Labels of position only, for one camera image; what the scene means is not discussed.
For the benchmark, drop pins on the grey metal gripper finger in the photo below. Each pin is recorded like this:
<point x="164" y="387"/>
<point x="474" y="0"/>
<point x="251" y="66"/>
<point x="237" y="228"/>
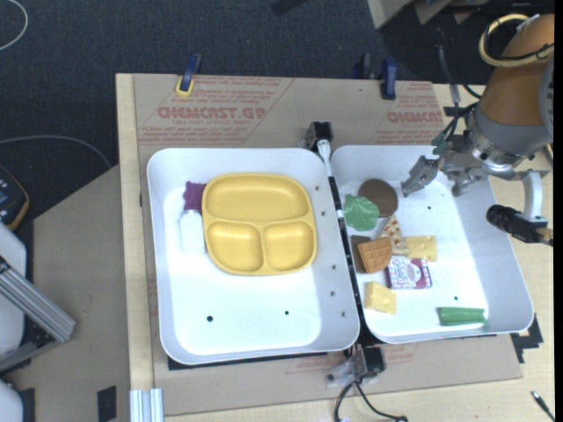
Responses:
<point x="420" y="176"/>
<point x="462" y="187"/>

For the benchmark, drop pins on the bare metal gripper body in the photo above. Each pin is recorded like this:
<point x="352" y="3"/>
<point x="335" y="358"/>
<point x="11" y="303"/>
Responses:
<point x="466" y="163"/>

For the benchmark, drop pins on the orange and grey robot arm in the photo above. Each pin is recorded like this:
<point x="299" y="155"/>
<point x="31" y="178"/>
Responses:
<point x="514" y="90"/>

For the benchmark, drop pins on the brown round biscuit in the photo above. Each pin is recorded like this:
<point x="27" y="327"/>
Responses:
<point x="380" y="194"/>

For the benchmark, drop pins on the pizza slice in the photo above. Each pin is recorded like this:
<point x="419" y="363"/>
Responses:
<point x="395" y="233"/>

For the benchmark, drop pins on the white plastic tray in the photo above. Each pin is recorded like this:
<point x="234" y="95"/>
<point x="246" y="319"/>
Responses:
<point x="466" y="253"/>
<point x="246" y="315"/>

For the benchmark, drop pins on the green lettuce leaf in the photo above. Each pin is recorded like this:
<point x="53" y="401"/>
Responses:
<point x="360" y="213"/>

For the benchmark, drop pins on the yellow cheese wedge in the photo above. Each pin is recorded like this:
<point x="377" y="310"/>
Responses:
<point x="380" y="298"/>
<point x="422" y="248"/>

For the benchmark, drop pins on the thin black and white rod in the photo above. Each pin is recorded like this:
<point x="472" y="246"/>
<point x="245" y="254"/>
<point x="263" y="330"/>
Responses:
<point x="338" y="211"/>

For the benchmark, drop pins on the brown waffle piece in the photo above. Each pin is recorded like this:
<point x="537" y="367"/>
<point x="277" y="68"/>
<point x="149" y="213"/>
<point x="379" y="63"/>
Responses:
<point x="376" y="255"/>

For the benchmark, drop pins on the pink and white packet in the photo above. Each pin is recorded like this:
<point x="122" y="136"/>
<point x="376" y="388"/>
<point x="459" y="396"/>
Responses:
<point x="408" y="274"/>

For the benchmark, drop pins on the dark brown flat piece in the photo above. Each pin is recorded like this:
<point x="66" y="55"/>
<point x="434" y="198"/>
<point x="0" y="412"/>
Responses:
<point x="356" y="253"/>

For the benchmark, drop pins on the green bean pod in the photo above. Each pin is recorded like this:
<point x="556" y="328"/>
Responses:
<point x="459" y="316"/>

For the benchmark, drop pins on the yellow divided plate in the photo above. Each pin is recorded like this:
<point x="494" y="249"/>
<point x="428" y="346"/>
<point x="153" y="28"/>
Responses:
<point x="257" y="222"/>

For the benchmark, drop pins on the brown cardboard board red print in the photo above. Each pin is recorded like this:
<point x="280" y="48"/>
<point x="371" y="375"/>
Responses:
<point x="264" y="104"/>

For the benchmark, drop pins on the purple grapes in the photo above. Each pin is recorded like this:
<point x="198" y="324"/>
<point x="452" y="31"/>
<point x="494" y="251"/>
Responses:
<point x="192" y="194"/>

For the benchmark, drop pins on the small white bottle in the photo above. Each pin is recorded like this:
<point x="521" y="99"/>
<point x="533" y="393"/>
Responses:
<point x="192" y="233"/>

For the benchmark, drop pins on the black cylinder on white bracket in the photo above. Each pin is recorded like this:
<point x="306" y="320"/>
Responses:
<point x="506" y="218"/>

